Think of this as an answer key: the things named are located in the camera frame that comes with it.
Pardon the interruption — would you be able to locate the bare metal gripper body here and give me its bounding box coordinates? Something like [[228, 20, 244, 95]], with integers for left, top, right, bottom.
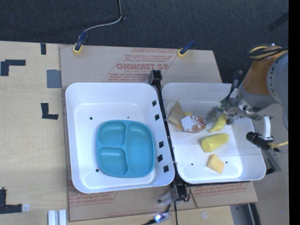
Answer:
[[221, 97, 263, 122]]

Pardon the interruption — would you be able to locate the yellow banana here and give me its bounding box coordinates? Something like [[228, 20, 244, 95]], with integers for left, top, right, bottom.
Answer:
[[209, 113, 227, 133]]

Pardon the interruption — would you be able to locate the white and orange carton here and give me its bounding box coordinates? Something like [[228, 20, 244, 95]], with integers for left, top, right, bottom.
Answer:
[[180, 115, 207, 134]]

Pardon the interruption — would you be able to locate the yellow squeeze bottle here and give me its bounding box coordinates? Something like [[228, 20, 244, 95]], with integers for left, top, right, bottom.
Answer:
[[201, 133, 230, 153]]

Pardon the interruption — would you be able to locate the tan sandwich wedge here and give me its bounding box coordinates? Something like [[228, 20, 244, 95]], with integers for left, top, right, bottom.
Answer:
[[168, 100, 187, 130]]

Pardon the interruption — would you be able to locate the white plastic tray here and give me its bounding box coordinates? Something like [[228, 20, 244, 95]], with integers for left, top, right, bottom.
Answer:
[[65, 82, 176, 195], [161, 82, 267, 185]]

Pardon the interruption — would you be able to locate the yellow cheese wedge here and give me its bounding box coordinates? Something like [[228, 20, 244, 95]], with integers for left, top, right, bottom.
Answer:
[[206, 154, 225, 174]]

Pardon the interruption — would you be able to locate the blue divided plate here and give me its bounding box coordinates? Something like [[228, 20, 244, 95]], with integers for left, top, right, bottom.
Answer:
[[95, 120, 156, 179]]

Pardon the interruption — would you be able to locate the brown cardboard board red print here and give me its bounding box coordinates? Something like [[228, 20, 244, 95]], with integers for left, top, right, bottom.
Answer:
[[59, 45, 259, 222]]

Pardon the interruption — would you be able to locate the black cylinder on white bracket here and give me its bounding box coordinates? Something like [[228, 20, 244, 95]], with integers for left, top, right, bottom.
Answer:
[[246, 116, 275, 150]]

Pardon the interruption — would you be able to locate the black block with thin wires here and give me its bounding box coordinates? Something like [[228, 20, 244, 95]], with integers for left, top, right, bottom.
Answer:
[[174, 183, 189, 201], [149, 69, 163, 86]]

